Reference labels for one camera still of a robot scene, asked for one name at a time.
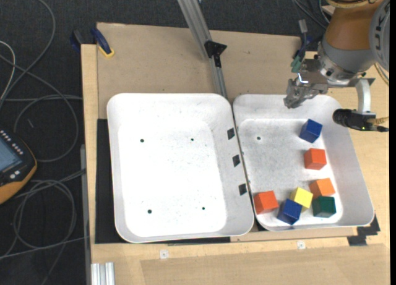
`black floor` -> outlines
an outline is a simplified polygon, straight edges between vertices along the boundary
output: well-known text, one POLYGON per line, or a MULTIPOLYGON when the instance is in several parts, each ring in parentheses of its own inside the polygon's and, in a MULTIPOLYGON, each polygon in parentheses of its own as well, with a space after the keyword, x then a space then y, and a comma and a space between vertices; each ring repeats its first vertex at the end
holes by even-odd
MULTIPOLYGON (((202 11, 211 30, 298 36, 298 20, 305 18, 309 37, 322 36, 326 22, 319 0, 301 2, 315 17, 292 0, 204 0, 202 11)), ((81 177, 61 179, 81 170, 84 144, 80 56, 69 37, 77 29, 84 42, 92 43, 90 29, 96 22, 187 27, 176 0, 0 0, 0 55, 12 60, 9 45, 22 68, 0 103, 0 125, 15 130, 39 160, 37 172, 19 194, 32 190, 35 181, 59 183, 32 195, 22 213, 17 210, 26 195, 0 205, 1 285, 85 284, 81 177), (16 101, 48 95, 55 99, 16 101)), ((0 95, 11 71, 0 59, 0 95)))

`blue cube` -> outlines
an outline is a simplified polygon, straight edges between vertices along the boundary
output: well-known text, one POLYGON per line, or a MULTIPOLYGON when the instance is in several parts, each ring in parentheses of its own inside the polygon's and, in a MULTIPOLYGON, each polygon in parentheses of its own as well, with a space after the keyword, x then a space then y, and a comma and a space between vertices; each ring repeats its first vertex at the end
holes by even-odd
POLYGON ((288 224, 294 224, 299 220, 303 206, 291 199, 286 199, 279 208, 277 218, 288 224))
POLYGON ((317 138, 321 135, 322 125, 316 121, 308 119, 301 128, 299 137, 305 141, 314 143, 317 138))

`white cable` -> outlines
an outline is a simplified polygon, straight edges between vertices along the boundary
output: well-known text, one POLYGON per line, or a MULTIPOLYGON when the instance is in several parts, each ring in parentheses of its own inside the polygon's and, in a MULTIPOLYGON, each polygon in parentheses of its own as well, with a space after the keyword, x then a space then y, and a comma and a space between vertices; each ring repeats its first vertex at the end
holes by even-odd
POLYGON ((0 43, 1 43, 2 45, 6 46, 6 47, 11 51, 11 54, 12 54, 12 63, 14 63, 14 66, 12 67, 11 76, 10 76, 10 78, 9 78, 9 80, 8 80, 8 83, 7 83, 7 85, 6 85, 6 87, 5 87, 4 91, 3 91, 3 93, 2 93, 1 96, 0 96, 0 100, 1 100, 1 99, 4 97, 4 95, 6 94, 7 89, 9 88, 9 86, 10 86, 10 84, 11 84, 11 82, 12 82, 12 79, 14 78, 14 74, 15 74, 15 63, 16 63, 17 58, 16 58, 16 56, 15 56, 14 50, 9 46, 9 44, 7 44, 6 42, 3 42, 3 41, 1 41, 1 40, 0 40, 0 43))

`black bracket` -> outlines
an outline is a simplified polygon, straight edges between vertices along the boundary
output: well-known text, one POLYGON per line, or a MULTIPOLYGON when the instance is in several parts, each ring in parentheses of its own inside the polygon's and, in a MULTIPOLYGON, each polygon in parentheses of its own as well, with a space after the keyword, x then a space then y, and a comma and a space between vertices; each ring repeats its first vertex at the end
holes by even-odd
POLYGON ((226 49, 227 45, 222 45, 221 43, 213 42, 213 41, 206 41, 205 42, 205 49, 208 57, 215 60, 216 67, 221 67, 222 63, 220 62, 220 55, 226 49))
POLYGON ((347 237, 349 245, 367 245, 366 236, 376 236, 379 231, 381 230, 379 229, 377 216, 374 215, 374 219, 369 226, 358 227, 357 236, 347 237))

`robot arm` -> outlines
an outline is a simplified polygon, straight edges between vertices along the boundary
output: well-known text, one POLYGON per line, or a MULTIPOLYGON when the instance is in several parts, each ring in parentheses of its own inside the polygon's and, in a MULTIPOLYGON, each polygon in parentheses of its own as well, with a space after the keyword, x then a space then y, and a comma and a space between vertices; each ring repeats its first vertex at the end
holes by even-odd
POLYGON ((356 130, 388 131, 372 123, 369 86, 374 79, 363 76, 375 63, 389 71, 390 0, 327 2, 336 7, 332 19, 314 59, 303 60, 297 78, 289 80, 285 106, 296 108, 329 88, 355 87, 358 110, 339 109, 334 121, 356 130))

